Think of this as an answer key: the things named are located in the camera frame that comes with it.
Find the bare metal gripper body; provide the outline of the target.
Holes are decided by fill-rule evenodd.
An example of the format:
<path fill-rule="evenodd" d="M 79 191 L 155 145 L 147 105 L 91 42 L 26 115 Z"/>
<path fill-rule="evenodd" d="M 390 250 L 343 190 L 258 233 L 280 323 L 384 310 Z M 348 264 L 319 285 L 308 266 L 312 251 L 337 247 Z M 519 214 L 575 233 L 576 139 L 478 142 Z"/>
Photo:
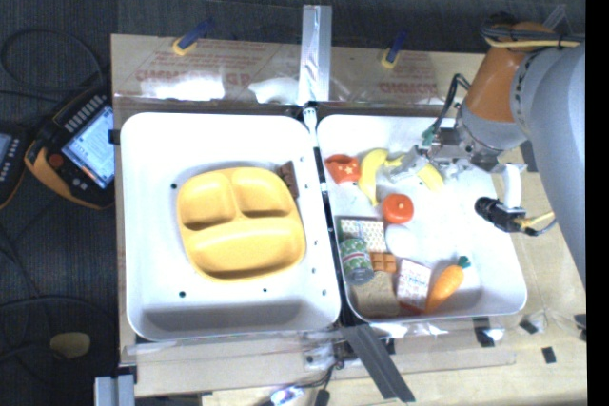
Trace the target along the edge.
<path fill-rule="evenodd" d="M 500 153 L 477 141 L 464 127 L 441 127 L 427 150 L 427 159 L 438 167 L 454 164 L 493 172 L 500 164 Z"/>

